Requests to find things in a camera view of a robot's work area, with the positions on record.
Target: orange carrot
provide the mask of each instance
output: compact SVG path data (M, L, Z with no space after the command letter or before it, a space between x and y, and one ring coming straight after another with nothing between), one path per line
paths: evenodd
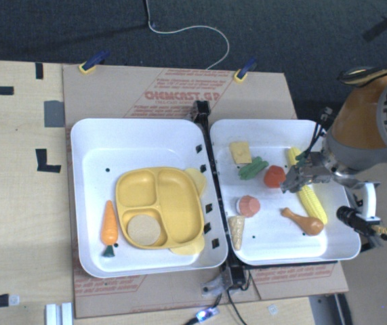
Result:
M106 208L104 210L103 225L101 230L101 241L107 246L103 252L104 257L114 257L113 245L118 240L118 223L115 216L115 209L113 208L112 201L106 202Z

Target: red toy food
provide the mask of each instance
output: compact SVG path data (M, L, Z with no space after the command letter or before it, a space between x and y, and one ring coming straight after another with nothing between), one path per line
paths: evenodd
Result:
M281 183L285 181L285 171L282 167L272 165L268 168L265 176L264 176L264 183L269 188L279 188L281 186Z

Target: dark gray floor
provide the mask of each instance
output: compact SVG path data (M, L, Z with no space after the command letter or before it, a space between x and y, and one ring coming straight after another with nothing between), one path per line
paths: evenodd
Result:
M230 41L215 69L284 72L299 118L339 109L349 88L336 77L357 66L387 67L387 0L149 0L155 28L204 24ZM205 29L157 35L143 0L0 0L0 60L85 61L107 49L106 64L207 68L226 51Z

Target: blue and yellow clip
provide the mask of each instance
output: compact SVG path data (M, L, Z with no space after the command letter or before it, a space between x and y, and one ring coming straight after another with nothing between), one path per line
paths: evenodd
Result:
M110 55L109 51L99 51L83 64L79 65L79 70L83 74L89 74L96 69L96 65L103 64L106 58Z
M237 83L242 83L247 77L247 71L255 70L256 68L256 59L254 57L250 58L249 61L244 65L243 68L237 70L234 73L234 81Z

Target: divided yellow plate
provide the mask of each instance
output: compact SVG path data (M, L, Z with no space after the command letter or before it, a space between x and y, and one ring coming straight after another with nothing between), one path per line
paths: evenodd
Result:
M143 249L178 248L198 242L204 219L192 177L173 167L150 167L124 173L116 185L117 210L125 238ZM136 215L149 215L161 233L149 245L131 239L127 228Z

